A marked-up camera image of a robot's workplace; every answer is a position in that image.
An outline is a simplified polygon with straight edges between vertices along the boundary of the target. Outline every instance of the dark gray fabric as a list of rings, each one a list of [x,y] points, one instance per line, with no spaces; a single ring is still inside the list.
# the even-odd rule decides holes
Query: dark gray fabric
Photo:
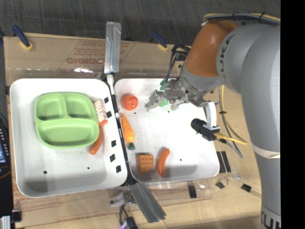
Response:
[[[105,38],[106,22],[122,25],[122,40],[148,42],[152,31],[169,44],[191,45],[208,13],[261,13],[280,18],[281,0],[0,0],[0,27]],[[0,51],[0,111],[6,114],[3,50]]]

